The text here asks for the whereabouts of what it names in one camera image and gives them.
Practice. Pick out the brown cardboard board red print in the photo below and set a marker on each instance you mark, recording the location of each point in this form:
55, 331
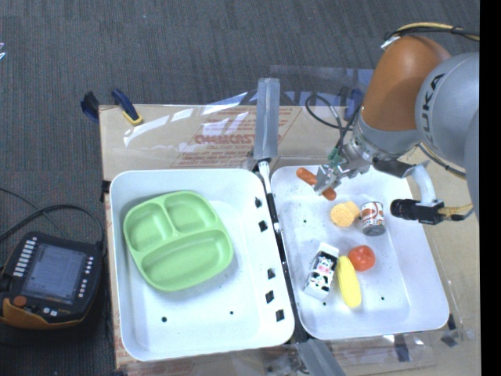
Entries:
164, 139

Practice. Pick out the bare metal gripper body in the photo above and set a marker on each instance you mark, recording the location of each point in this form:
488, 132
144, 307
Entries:
357, 157

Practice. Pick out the black cylinder on white bracket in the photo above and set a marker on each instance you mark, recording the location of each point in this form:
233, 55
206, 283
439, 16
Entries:
424, 212

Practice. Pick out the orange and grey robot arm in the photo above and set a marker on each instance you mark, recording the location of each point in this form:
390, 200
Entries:
399, 77

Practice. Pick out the green divided plate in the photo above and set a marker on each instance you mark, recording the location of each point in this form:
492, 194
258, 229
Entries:
184, 257

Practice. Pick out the yellow round biscuit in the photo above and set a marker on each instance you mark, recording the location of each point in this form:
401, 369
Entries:
342, 214

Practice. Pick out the orange sausage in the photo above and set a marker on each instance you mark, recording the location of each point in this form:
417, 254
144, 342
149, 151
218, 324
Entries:
306, 174

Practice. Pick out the red tomato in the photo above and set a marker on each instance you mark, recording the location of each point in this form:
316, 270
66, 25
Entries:
362, 257

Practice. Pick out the yellow corn cob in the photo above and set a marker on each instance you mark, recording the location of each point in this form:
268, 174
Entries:
349, 282

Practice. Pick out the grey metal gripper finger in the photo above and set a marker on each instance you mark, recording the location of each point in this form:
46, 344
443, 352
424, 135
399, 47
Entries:
321, 178
335, 181

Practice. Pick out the white cow print carton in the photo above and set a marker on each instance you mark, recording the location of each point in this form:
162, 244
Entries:
321, 272

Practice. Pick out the white plastic tray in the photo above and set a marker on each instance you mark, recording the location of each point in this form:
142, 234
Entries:
195, 327
391, 312

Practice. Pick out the white and orange can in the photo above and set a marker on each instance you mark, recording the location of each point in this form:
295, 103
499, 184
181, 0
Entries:
372, 215

